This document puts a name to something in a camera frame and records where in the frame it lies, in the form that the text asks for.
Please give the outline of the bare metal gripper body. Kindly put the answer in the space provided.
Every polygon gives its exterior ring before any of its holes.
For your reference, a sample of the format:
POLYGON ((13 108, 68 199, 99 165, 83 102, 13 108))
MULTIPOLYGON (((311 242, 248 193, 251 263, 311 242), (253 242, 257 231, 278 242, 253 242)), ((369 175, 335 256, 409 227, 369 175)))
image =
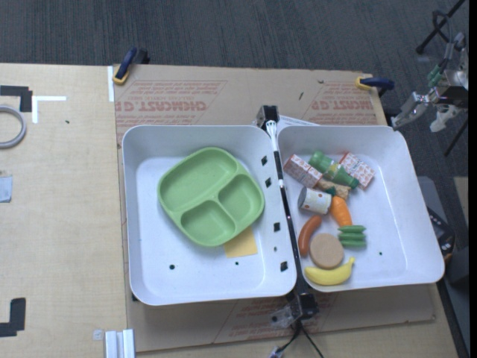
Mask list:
POLYGON ((440 104, 468 107, 468 77, 463 70, 447 69, 438 84, 440 104))

